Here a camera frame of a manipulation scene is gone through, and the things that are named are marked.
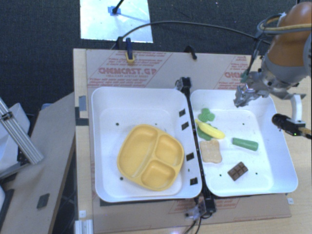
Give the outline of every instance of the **yellow divided plate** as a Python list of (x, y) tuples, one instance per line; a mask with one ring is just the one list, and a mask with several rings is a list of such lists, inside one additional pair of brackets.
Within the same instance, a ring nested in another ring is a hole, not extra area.
[(119, 171), (129, 180), (154, 191), (168, 189), (184, 160), (179, 141), (146, 124), (134, 127), (117, 157)]

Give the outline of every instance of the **toy bread slice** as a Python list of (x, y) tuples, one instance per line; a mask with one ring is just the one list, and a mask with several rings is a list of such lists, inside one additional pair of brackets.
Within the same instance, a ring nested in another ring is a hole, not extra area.
[(212, 139), (210, 141), (201, 141), (199, 143), (199, 146), (201, 151), (201, 157), (204, 162), (218, 164), (222, 161), (218, 140)]

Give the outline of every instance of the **green cylinder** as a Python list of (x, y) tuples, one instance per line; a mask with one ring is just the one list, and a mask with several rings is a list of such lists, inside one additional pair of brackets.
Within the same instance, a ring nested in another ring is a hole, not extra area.
[(247, 148), (252, 151), (258, 150), (258, 143), (251, 140), (241, 139), (241, 138), (233, 138), (232, 144), (235, 146), (240, 146), (243, 148)]

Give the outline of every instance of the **toy banana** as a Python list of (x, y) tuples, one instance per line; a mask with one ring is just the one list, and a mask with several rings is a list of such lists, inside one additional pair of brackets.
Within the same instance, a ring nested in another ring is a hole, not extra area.
[(197, 119), (195, 119), (195, 122), (197, 123), (198, 127), (206, 134), (210, 135), (211, 137), (214, 138), (224, 138), (225, 134), (218, 130), (217, 128), (212, 127), (211, 125), (204, 123), (204, 122), (200, 122)]

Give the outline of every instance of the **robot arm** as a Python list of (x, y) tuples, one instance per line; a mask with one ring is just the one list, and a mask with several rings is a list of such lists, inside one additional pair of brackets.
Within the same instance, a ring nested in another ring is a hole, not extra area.
[[(267, 23), (274, 20), (279, 20), (277, 28), (268, 28)], [(244, 85), (238, 86), (235, 94), (236, 107), (243, 107), (251, 100), (269, 94), (293, 100), (293, 94), (289, 94), (288, 90), (297, 86), (306, 76), (311, 77), (311, 20), (312, 2), (302, 2), (288, 14), (273, 16), (258, 25), (259, 36), (274, 35), (274, 38), (258, 72), (249, 72), (256, 56), (252, 57), (242, 77)]]

